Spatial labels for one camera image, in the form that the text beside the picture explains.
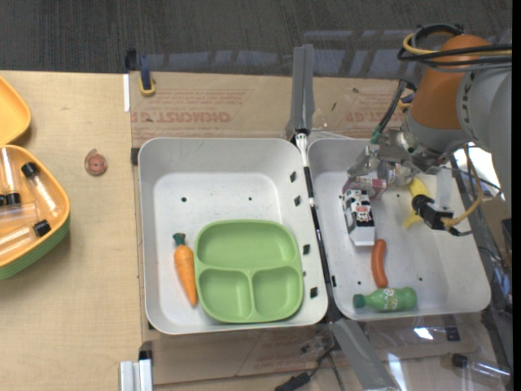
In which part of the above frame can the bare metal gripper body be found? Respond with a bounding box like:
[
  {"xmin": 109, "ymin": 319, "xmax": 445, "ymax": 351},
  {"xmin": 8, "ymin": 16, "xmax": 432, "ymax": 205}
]
[{"xmin": 368, "ymin": 130, "xmax": 444, "ymax": 175}]

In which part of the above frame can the pink carton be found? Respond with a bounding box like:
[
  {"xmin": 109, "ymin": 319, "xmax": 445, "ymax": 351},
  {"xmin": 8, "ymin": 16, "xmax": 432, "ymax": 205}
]
[{"xmin": 341, "ymin": 175, "xmax": 388, "ymax": 200}]

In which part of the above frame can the yellow banana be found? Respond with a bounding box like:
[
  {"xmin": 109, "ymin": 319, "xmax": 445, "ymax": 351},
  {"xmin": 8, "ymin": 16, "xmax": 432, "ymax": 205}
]
[{"xmin": 402, "ymin": 177, "xmax": 428, "ymax": 229}]

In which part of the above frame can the cow print milk carton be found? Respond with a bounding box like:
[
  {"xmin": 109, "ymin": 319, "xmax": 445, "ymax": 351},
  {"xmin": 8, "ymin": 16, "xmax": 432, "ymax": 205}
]
[{"xmin": 340, "ymin": 189, "xmax": 376, "ymax": 248}]

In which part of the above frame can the orange sausage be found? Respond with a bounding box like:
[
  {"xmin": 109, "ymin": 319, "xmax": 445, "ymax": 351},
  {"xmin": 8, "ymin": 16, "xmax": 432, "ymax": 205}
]
[{"xmin": 370, "ymin": 239, "xmax": 389, "ymax": 289}]

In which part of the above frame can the white plastic tray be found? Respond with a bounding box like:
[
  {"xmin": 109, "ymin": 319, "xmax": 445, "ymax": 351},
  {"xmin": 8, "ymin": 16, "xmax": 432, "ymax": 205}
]
[
  {"xmin": 137, "ymin": 136, "xmax": 330, "ymax": 336},
  {"xmin": 307, "ymin": 138, "xmax": 493, "ymax": 323}
]

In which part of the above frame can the green bottle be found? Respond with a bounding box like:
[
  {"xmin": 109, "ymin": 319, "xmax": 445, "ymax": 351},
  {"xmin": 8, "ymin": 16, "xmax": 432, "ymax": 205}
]
[{"xmin": 352, "ymin": 286, "xmax": 418, "ymax": 314}]

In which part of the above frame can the brown cardboard board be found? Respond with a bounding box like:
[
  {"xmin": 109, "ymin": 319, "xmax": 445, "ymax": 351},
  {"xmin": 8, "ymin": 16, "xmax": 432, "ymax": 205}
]
[{"xmin": 128, "ymin": 70, "xmax": 492, "ymax": 385}]

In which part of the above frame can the green divided plate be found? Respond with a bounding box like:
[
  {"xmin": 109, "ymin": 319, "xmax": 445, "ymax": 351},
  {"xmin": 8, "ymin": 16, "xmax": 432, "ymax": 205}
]
[
  {"xmin": 0, "ymin": 213, "xmax": 72, "ymax": 281},
  {"xmin": 193, "ymin": 219, "xmax": 305, "ymax": 325}
]

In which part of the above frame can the orange carrot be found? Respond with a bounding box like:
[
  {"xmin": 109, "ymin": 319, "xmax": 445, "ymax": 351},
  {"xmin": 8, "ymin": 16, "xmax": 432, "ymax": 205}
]
[{"xmin": 172, "ymin": 232, "xmax": 199, "ymax": 307}]

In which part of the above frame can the clear bottle with black cap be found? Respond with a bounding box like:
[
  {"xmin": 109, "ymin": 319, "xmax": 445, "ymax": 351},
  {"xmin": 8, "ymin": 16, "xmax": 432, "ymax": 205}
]
[
  {"xmin": 0, "ymin": 200, "xmax": 41, "ymax": 224},
  {"xmin": 0, "ymin": 147, "xmax": 22, "ymax": 206},
  {"xmin": 20, "ymin": 161, "xmax": 61, "ymax": 216},
  {"xmin": 0, "ymin": 219, "xmax": 53, "ymax": 257},
  {"xmin": 451, "ymin": 353, "xmax": 510, "ymax": 379}
]

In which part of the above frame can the pink round disc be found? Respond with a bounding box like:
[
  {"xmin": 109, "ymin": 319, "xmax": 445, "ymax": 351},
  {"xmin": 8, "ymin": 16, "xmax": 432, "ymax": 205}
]
[{"xmin": 84, "ymin": 148, "xmax": 108, "ymax": 177}]

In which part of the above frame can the yellow divided plate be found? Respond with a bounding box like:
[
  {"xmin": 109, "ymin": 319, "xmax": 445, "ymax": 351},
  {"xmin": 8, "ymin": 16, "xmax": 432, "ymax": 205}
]
[
  {"xmin": 0, "ymin": 75, "xmax": 33, "ymax": 147},
  {"xmin": 0, "ymin": 144, "xmax": 71, "ymax": 269}
]

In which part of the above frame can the black cylinder on white bracket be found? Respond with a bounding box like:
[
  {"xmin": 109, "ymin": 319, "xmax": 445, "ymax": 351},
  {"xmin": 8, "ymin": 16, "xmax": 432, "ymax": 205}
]
[{"xmin": 410, "ymin": 168, "xmax": 456, "ymax": 231}]

